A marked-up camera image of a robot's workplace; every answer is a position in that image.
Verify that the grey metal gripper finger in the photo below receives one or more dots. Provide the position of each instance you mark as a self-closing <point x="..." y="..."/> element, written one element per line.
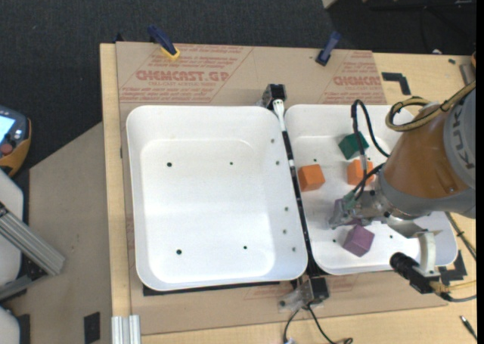
<point x="355" y="222"/>
<point x="335" y="222"/>

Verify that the black cylinder on white bracket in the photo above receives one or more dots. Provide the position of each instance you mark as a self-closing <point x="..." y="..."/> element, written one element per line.
<point x="414" y="272"/>

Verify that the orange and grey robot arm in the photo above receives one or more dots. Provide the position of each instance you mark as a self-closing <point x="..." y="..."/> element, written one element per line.
<point x="427" y="161"/>

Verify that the green cube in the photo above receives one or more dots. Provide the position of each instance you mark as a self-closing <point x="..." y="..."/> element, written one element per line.
<point x="351" y="146"/>

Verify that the orange cube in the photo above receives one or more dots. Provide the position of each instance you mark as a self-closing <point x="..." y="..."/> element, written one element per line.
<point x="311" y="177"/>
<point x="356" y="173"/>

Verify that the white plastic tray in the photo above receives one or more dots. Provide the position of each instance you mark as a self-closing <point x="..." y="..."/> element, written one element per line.
<point x="211" y="199"/>
<point x="325" y="214"/>

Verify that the thin black and white rod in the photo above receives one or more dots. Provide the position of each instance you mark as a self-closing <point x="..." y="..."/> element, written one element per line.
<point x="291" y="161"/>

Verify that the brown cardboard board red print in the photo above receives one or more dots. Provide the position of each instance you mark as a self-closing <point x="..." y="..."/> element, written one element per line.
<point x="234" y="70"/>

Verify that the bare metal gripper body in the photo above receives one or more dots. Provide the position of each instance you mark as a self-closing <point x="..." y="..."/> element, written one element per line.
<point x="372" y="208"/>

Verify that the purple cube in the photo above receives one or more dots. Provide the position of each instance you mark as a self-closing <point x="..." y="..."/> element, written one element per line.
<point x="358" y="240"/>

